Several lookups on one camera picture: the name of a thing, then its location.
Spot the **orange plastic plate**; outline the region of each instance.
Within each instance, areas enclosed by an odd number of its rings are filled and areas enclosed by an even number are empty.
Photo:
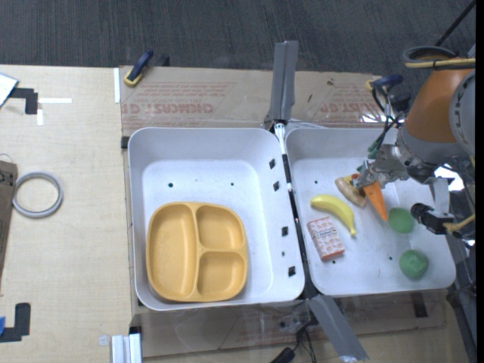
[[[163,298],[181,302],[230,299],[247,279],[244,225],[231,209],[168,203],[151,216],[147,276]]]

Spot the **carrot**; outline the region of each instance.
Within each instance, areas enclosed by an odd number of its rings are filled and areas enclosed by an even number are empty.
[[[363,192],[369,199],[378,215],[380,215],[383,221],[388,221],[388,215],[386,214],[385,200],[383,199],[383,194],[381,192],[380,183],[376,181],[370,185],[365,185],[362,187]]]

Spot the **yellow banana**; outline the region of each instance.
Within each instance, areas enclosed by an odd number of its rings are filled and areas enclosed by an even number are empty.
[[[332,213],[344,223],[351,235],[356,234],[355,214],[348,204],[343,202],[340,198],[326,194],[316,195],[311,199],[311,206]]]

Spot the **wooden table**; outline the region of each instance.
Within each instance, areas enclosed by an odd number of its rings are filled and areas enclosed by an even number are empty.
[[[43,104],[43,126],[23,112],[20,99],[0,110],[0,153],[19,175],[55,174],[64,188],[60,209],[45,219],[13,211],[0,291],[0,315],[14,326],[18,303],[31,305],[29,335],[0,343],[0,361],[109,362],[109,337],[126,335],[132,320],[129,246],[121,119],[113,69],[0,66],[34,88],[39,98],[72,99]],[[45,181],[22,187],[26,207],[55,199]],[[450,305],[441,302],[444,325],[436,329],[365,335],[372,362],[466,361]],[[313,343],[318,361],[340,361],[327,340]],[[284,346],[165,356],[150,361],[271,361]],[[298,348],[294,361],[309,361]]]

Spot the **green sphere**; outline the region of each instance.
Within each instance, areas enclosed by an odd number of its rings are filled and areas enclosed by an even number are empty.
[[[396,207],[389,211],[388,223],[398,233],[409,233],[414,229],[414,219],[411,214],[403,208]]]
[[[400,270],[408,278],[417,280],[422,277],[429,266],[427,257],[416,250],[407,250],[400,256]]]

